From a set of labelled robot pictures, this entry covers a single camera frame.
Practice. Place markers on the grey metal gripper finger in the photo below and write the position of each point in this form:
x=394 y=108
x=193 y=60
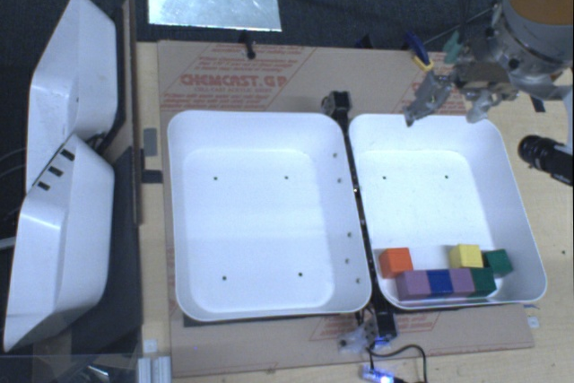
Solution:
x=426 y=101
x=480 y=108

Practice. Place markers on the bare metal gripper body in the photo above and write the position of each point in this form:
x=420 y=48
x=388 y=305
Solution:
x=486 y=74

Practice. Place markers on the white plastic tray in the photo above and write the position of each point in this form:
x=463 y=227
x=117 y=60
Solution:
x=426 y=202
x=251 y=220

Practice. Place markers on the thin black rod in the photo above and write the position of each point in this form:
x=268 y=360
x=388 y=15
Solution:
x=359 y=197

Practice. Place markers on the yellow cube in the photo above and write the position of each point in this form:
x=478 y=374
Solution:
x=466 y=255

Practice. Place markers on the green cube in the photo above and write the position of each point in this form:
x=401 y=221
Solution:
x=498 y=261
x=484 y=280

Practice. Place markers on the orange cube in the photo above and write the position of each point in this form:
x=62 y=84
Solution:
x=395 y=261

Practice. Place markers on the purple cube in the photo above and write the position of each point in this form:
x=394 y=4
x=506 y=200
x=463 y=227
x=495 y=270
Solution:
x=462 y=280
x=412 y=284

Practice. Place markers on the brown cardboard board red print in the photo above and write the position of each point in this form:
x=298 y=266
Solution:
x=251 y=76

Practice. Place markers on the blue cube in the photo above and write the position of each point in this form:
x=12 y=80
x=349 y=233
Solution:
x=439 y=281

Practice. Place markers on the black cylinder on white bracket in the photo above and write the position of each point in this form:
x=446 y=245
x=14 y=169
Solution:
x=545 y=157

